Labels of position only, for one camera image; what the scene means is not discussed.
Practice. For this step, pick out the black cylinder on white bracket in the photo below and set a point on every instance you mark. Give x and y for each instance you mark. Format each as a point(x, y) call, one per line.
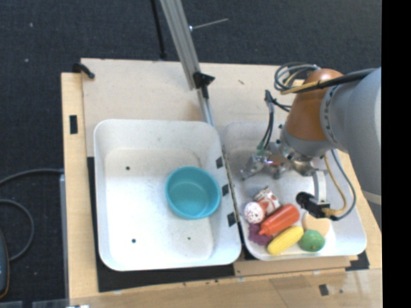
point(313, 204)

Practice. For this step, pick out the yellow corn cob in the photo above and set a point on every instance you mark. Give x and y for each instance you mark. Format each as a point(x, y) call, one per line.
point(285, 240)

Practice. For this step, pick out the orange bottle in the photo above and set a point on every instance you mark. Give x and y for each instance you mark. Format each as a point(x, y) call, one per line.
point(279, 220)

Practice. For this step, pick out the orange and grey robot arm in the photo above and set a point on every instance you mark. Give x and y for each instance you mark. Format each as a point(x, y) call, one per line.
point(350, 114)

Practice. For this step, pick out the teal bowl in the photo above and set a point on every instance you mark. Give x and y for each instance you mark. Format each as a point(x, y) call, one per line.
point(192, 192)

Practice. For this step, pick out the pale flat board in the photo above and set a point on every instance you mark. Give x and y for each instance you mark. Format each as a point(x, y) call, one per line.
point(141, 91)

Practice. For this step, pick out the white speckled ball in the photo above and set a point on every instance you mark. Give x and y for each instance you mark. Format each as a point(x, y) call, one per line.
point(253, 212)

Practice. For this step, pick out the white and red can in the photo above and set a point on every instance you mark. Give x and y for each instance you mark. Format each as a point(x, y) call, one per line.
point(268, 198)

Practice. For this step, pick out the thin black and white rod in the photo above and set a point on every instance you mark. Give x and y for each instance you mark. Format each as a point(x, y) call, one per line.
point(232, 184)

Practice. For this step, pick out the white plastic tray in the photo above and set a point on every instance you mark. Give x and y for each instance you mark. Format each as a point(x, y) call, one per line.
point(346, 236)
point(141, 204)

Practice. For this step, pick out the tan round biscuit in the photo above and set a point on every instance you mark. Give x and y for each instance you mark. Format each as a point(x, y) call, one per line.
point(319, 226)

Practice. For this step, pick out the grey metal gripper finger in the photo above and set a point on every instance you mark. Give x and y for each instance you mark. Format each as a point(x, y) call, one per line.
point(273, 173)
point(248, 169)

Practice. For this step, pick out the green apple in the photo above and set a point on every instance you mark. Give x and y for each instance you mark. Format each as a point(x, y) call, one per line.
point(311, 241)

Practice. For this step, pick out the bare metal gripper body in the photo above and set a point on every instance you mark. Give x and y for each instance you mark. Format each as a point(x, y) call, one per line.
point(290, 164)

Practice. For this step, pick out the purple grapes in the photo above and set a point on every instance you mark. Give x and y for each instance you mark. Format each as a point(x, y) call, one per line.
point(255, 234)

